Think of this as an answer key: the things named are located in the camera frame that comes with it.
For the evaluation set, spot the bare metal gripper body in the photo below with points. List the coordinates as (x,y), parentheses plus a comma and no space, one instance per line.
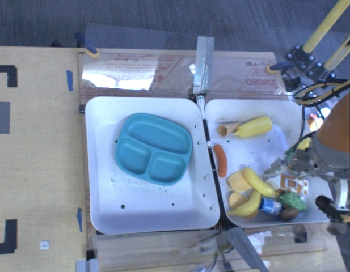
(303,163)

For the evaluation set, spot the blue can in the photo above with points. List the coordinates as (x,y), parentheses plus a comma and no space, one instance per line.
(271,206)

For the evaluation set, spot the black cylinder on white bracket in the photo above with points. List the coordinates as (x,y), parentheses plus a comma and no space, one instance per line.
(329,207)

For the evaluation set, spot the brown cardboard board red print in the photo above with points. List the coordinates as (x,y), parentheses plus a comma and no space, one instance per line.
(174,67)

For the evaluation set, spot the green grapes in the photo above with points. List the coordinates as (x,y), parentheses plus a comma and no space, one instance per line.
(294,201)

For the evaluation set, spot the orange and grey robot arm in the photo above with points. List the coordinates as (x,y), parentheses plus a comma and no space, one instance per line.
(335,123)

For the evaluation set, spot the brown oval nut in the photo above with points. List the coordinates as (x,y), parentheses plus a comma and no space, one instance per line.
(289,214)

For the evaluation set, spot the white plastic tray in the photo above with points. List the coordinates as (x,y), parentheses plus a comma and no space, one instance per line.
(257,152)
(152,208)

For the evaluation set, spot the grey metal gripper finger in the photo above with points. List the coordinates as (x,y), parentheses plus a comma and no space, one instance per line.
(276,171)
(279,162)

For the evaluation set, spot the blue divided plate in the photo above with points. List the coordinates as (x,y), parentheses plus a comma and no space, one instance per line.
(153,147)

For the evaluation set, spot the orange sausage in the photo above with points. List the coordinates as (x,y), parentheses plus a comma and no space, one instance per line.
(220,160)

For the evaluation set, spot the yellow squeeze bottle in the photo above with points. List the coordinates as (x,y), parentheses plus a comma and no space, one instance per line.
(255,126)

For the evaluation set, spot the yellow banana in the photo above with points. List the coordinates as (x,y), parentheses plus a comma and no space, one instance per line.
(258,182)
(249,205)

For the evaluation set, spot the tan ice cream cone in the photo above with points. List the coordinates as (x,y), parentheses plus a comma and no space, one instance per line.
(225,128)

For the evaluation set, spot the white and orange carton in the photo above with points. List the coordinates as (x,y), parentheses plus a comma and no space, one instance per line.
(294,184)

